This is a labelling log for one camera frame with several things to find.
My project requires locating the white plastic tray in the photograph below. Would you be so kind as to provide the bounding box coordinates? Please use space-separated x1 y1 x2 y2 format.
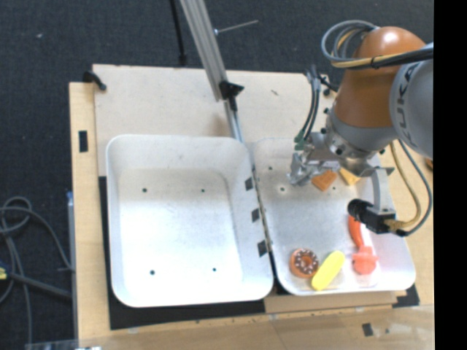
105 133 275 308
251 136 417 297

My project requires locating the thin black and white rod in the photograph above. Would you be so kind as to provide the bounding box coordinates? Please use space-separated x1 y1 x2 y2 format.
250 163 274 257

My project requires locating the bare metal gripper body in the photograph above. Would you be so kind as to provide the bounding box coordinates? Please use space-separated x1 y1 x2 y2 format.
296 131 381 177

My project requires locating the black cylinder on white bracket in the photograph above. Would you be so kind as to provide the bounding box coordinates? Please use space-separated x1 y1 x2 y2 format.
347 167 398 235

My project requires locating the yellow cheese wedge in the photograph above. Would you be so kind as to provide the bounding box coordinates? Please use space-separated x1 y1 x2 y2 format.
339 167 360 187

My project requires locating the brown sprinkled doughnut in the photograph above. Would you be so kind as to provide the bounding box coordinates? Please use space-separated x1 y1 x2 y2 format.
289 248 320 279

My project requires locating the orange carrot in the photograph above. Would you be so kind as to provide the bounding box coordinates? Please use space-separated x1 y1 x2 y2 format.
347 215 366 249

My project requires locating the brown biscuit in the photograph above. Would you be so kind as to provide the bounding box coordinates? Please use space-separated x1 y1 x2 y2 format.
311 169 339 193

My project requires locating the yellow banana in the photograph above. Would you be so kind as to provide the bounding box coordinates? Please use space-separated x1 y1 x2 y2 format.
310 250 346 292

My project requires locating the pale wood board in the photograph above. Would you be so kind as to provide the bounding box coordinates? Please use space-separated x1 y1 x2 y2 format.
92 63 420 315

